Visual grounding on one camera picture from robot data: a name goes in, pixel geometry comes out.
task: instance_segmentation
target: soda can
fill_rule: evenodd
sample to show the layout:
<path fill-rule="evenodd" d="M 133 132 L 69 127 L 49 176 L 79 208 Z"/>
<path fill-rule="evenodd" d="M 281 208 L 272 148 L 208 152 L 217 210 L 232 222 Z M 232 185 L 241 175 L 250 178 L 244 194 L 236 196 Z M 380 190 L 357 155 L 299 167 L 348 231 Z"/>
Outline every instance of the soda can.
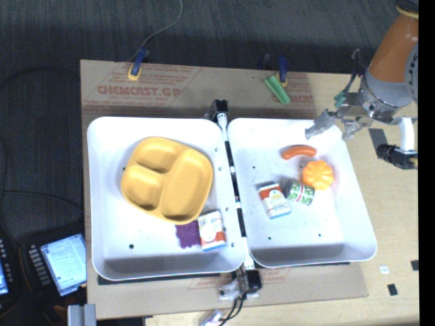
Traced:
<path fill-rule="evenodd" d="M 284 187 L 285 198 L 292 202 L 310 205 L 314 199 L 315 190 L 313 187 L 304 185 L 297 181 L 289 181 Z"/>

